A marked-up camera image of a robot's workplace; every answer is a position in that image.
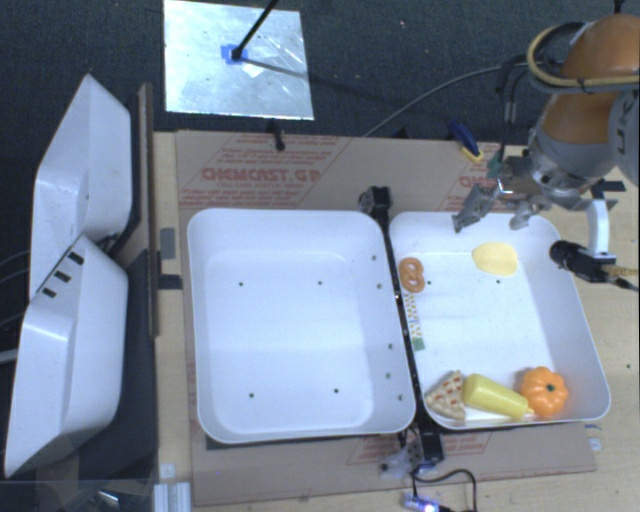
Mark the brown cardboard board red print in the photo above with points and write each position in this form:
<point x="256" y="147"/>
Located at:
<point x="320" y="165"/>

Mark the yellow round biscuit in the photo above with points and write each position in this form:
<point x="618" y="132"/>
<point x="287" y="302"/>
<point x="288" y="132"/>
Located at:
<point x="495" y="259"/>

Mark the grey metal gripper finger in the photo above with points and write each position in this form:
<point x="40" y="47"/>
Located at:
<point x="525" y="210"/>
<point x="475" y="207"/>

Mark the pizza slice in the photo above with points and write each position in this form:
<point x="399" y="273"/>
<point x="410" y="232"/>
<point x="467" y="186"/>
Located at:
<point x="447" y="397"/>

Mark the yellow squeeze bottle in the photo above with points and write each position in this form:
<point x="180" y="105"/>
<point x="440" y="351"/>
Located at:
<point x="492" y="395"/>

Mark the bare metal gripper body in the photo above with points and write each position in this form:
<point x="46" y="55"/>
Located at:
<point x="525" y="180"/>

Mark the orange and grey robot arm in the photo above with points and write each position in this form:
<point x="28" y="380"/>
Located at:
<point x="585" y="135"/>

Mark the patterned paper strip packet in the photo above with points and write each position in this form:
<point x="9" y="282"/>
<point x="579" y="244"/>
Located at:
<point x="414" y="322"/>

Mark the thin black rod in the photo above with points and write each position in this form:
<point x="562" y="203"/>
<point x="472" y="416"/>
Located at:
<point x="403" y="315"/>

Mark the black cylinder on white bracket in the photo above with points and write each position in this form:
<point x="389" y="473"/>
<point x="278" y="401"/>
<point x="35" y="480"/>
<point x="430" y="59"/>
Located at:
<point x="580" y="257"/>

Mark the white plastic tray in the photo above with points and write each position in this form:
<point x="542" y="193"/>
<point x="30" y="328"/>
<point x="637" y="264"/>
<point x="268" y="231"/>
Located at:
<point x="290" y="325"/>
<point x="490" y="330"/>

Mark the orange pretzel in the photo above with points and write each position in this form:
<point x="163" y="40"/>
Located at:
<point x="413" y="280"/>

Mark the orange pumpkin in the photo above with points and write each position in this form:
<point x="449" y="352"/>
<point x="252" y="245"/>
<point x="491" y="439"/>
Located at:
<point x="544" y="392"/>

